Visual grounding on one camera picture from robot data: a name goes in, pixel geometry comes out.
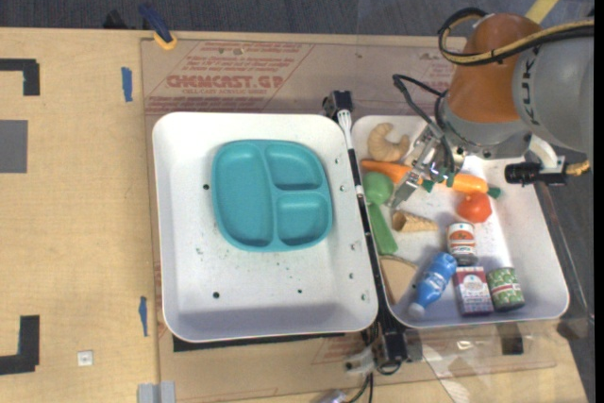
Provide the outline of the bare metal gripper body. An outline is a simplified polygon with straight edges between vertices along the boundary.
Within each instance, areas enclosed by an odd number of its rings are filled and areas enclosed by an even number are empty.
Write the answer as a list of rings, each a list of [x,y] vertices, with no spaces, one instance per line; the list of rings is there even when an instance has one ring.
[[[465,152],[458,154],[450,145],[445,137],[442,137],[442,144],[438,149],[437,155],[429,166],[414,166],[419,173],[433,182],[452,183],[461,173],[465,160]]]

